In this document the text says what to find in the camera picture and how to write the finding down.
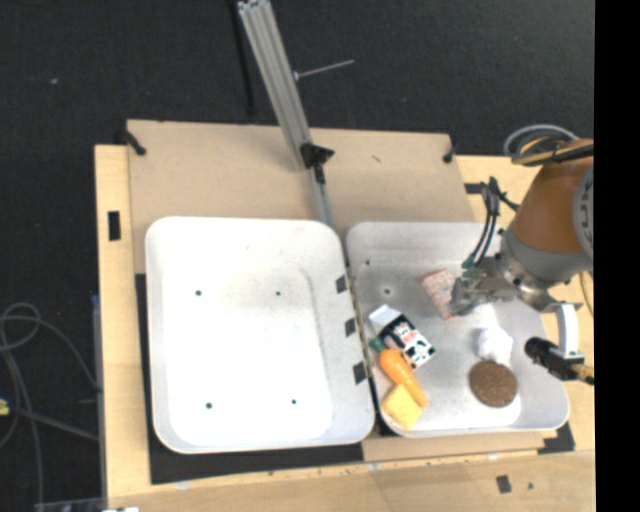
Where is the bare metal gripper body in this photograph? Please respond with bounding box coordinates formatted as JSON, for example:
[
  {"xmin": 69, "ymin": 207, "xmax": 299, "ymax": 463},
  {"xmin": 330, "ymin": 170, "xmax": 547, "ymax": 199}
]
[{"xmin": 467, "ymin": 255, "xmax": 559, "ymax": 313}]

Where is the white crumpled lump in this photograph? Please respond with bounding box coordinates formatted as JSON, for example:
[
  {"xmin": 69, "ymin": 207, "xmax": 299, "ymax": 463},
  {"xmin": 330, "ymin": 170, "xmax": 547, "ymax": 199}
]
[{"xmin": 472, "ymin": 323, "xmax": 515, "ymax": 365}]

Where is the white cow print milk carton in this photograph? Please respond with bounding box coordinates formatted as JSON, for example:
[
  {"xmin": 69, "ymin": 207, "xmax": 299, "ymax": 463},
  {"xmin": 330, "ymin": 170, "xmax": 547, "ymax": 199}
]
[{"xmin": 367, "ymin": 303, "xmax": 437, "ymax": 371}]

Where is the brown round biscuit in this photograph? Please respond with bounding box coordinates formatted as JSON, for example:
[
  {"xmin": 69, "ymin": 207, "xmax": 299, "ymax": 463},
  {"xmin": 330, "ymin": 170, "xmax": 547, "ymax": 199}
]
[{"xmin": 468, "ymin": 360, "xmax": 519, "ymax": 409}]

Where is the orange carrot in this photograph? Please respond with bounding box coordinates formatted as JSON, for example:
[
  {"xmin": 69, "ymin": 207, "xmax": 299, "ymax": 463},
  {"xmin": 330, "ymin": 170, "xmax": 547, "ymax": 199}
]
[{"xmin": 369, "ymin": 337, "xmax": 430, "ymax": 409}]

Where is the white plastic tray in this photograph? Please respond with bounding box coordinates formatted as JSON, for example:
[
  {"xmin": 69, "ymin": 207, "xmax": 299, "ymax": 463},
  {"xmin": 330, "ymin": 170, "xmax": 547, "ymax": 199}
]
[
  {"xmin": 344, "ymin": 220, "xmax": 572, "ymax": 439},
  {"xmin": 144, "ymin": 215, "xmax": 377, "ymax": 455}
]

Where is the yellow cheese wedge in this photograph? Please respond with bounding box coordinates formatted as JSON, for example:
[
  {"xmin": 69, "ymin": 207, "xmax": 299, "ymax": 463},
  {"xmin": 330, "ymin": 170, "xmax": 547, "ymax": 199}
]
[{"xmin": 381, "ymin": 383, "xmax": 424, "ymax": 432}]

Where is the brown cardboard board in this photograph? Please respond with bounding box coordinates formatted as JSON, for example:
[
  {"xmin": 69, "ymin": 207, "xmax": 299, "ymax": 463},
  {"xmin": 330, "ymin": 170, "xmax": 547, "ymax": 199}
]
[{"xmin": 124, "ymin": 118, "xmax": 561, "ymax": 463}]

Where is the black cylinder on white bracket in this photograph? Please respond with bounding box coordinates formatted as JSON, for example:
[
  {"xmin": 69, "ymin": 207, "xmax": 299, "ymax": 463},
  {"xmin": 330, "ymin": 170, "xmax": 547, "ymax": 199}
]
[{"xmin": 524, "ymin": 303, "xmax": 586, "ymax": 382}]

